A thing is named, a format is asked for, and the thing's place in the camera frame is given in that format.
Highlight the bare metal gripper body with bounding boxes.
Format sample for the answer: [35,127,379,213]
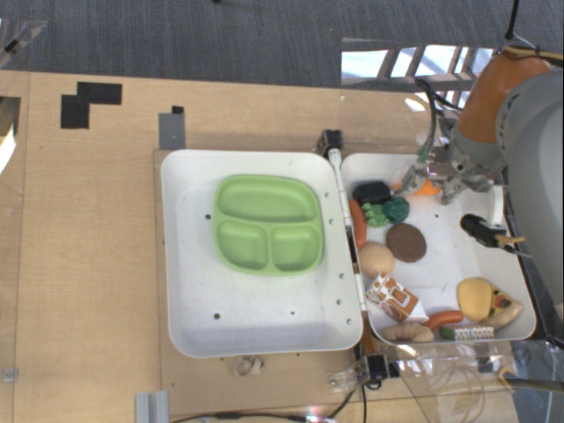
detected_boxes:
[418,145,494,192]

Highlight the orange carrot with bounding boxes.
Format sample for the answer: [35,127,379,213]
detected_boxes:
[391,178,442,197]

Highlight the green broccoli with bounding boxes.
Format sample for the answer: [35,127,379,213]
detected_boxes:
[361,196,412,228]

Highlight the black box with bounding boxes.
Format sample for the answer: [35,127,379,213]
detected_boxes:
[352,181,394,207]

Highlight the brown round biscuit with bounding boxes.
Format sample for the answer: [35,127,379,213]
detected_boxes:
[385,222,428,263]

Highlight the white plastic tray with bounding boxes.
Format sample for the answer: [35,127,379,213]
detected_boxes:
[341,152,538,347]
[160,149,365,360]

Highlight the red sausage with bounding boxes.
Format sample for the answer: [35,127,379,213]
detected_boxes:
[422,309,465,332]
[347,198,368,249]

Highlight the thin black and white rod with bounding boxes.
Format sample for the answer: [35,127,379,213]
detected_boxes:
[328,147,369,325]

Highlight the tan bread roll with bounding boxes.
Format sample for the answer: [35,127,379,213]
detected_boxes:
[357,241,396,279]

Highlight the brown and white carton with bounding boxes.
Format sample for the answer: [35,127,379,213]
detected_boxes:
[364,271,429,324]

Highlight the pizza slice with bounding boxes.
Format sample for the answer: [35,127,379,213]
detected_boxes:
[481,288,524,330]

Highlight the green and white packet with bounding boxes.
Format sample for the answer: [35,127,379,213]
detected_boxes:
[438,325,496,342]

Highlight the green divided plate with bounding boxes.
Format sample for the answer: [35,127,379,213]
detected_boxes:
[212,174,326,278]

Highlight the tan croissant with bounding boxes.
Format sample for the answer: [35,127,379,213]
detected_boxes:
[381,321,435,344]

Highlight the black cylinder on white bracket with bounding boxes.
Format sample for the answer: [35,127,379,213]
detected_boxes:
[459,185,508,249]

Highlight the black block with wires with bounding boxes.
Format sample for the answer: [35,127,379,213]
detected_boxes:
[323,129,345,152]
[366,354,390,382]

